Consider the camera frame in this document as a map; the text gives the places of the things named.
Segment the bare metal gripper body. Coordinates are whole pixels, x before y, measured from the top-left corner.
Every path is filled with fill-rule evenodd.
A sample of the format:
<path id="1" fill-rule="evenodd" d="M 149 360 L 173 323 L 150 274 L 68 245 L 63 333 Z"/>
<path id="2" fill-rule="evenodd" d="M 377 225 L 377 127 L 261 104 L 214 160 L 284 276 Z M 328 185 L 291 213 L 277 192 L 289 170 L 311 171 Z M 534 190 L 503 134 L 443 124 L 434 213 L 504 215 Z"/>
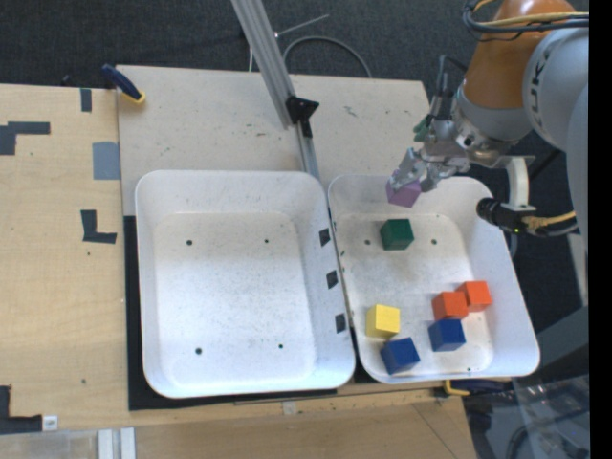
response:
<path id="1" fill-rule="evenodd" d="M 506 142 L 487 137 L 469 120 L 433 120 L 423 140 L 421 157 L 446 166 L 496 167 L 507 152 Z"/>

